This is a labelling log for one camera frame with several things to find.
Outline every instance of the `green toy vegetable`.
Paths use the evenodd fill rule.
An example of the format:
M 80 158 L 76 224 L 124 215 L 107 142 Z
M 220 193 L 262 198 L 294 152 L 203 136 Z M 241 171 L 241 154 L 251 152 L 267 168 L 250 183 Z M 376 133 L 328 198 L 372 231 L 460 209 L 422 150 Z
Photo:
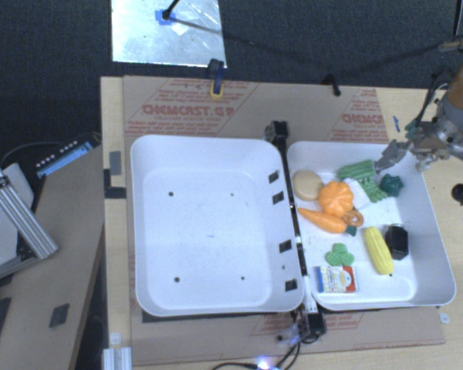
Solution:
M 362 178 L 375 177 L 375 175 L 376 171 L 373 168 L 372 160 L 364 160 L 363 162 L 343 166 L 336 173 L 336 176 L 340 180 L 344 180 L 345 178 L 361 180 Z
M 359 183 L 372 203 L 377 203 L 387 197 L 387 193 L 379 189 L 373 178 L 363 178 Z
M 403 187 L 403 181 L 399 176 L 384 175 L 380 181 L 379 188 L 386 192 L 389 196 L 397 197 Z
M 331 266 L 350 266 L 355 257 L 348 252 L 345 244 L 336 243 L 333 250 L 326 254 L 326 260 Z

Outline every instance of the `toy corn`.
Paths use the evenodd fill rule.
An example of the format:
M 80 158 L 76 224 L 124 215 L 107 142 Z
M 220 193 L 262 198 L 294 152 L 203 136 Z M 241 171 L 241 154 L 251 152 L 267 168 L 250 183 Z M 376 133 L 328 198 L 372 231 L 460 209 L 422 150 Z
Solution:
M 394 271 L 393 258 L 383 235 L 376 227 L 368 227 L 365 230 L 365 244 L 377 272 L 379 274 L 392 274 Z

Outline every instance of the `led light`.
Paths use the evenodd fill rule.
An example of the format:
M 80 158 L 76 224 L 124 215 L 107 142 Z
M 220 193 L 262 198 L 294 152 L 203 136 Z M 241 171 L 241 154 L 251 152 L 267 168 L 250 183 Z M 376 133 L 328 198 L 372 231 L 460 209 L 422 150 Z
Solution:
M 269 370 L 270 369 L 269 365 L 264 361 L 260 361 L 257 364 L 257 368 L 260 368 L 261 370 Z

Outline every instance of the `toy carrot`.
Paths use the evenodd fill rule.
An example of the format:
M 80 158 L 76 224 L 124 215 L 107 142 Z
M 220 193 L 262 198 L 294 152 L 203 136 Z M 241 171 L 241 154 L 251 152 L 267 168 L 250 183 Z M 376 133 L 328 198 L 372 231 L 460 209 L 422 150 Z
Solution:
M 334 215 L 320 213 L 318 211 L 307 210 L 306 208 L 297 209 L 299 214 L 304 216 L 317 227 L 330 232 L 330 233 L 344 233 L 346 231 L 346 224 L 339 217 Z

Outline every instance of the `white tray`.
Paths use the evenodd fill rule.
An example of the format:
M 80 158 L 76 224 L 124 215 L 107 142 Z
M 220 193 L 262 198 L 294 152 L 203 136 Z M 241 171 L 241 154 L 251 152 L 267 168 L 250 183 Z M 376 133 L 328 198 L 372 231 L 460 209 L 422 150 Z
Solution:
M 302 275 L 273 145 L 144 136 L 132 146 L 131 165 L 136 295 L 145 311 L 276 312 L 300 304 Z
M 336 180 L 342 166 L 362 160 L 378 160 L 384 145 L 357 143 L 298 142 L 289 148 L 288 162 L 293 176 L 298 170 L 318 173 L 324 183 Z M 364 208 L 363 227 L 378 227 L 384 234 L 391 224 L 402 224 L 408 231 L 409 252 L 401 261 L 394 261 L 392 277 L 379 275 L 370 263 L 363 242 L 363 227 L 357 235 L 330 234 L 320 230 L 299 215 L 299 228 L 309 272 L 327 265 L 325 255 L 334 243 L 344 243 L 355 256 L 359 291 L 355 293 L 320 293 L 317 280 L 311 278 L 313 295 L 324 308 L 333 311 L 369 308 L 441 305 L 452 301 L 455 280 L 439 233 L 438 224 L 421 173 L 415 170 L 417 160 L 406 155 L 398 165 L 383 171 L 400 176 L 404 188 L 399 197 L 390 197 Z M 297 207 L 320 210 L 316 202 L 296 199 Z

